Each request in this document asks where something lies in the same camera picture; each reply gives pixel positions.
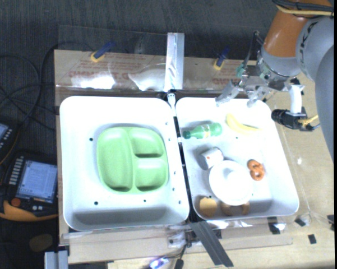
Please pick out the white bowl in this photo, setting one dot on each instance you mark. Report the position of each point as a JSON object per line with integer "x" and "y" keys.
{"x": 231, "y": 182}

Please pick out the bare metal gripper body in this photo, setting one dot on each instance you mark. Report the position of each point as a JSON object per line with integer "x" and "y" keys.
{"x": 258, "y": 82}

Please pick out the black and white thin rod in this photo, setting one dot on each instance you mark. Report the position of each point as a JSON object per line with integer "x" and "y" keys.
{"x": 182, "y": 161}

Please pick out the orange pretzel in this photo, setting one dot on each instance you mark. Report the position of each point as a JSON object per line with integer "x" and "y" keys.
{"x": 256, "y": 169}

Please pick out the black cylinder on white bracket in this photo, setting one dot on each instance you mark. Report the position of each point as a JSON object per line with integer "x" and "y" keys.
{"x": 291, "y": 108}

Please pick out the green plastic bottle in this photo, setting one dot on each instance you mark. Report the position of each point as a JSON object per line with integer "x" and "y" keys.
{"x": 203, "y": 130}

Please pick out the yellow banana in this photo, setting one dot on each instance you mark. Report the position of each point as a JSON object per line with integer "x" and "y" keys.
{"x": 239, "y": 126}

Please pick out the brown croissant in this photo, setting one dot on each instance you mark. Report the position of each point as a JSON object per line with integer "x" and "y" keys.
{"x": 227, "y": 208}

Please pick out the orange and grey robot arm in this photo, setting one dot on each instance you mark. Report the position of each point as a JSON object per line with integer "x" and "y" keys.
{"x": 311, "y": 52}

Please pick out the green divided plate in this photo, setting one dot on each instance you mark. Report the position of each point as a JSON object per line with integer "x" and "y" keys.
{"x": 131, "y": 158}

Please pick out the brown cardboard board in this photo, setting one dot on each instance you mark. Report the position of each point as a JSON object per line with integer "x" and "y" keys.
{"x": 204, "y": 71}

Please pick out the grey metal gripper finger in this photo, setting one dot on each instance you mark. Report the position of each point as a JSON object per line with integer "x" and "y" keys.
{"x": 226, "y": 94}
{"x": 252, "y": 99}

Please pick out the white plastic tray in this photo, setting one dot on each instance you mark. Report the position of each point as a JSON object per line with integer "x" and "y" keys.
{"x": 123, "y": 161}
{"x": 274, "y": 178}

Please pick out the tan round biscuit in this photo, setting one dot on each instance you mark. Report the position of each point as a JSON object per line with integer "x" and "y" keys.
{"x": 207, "y": 206}

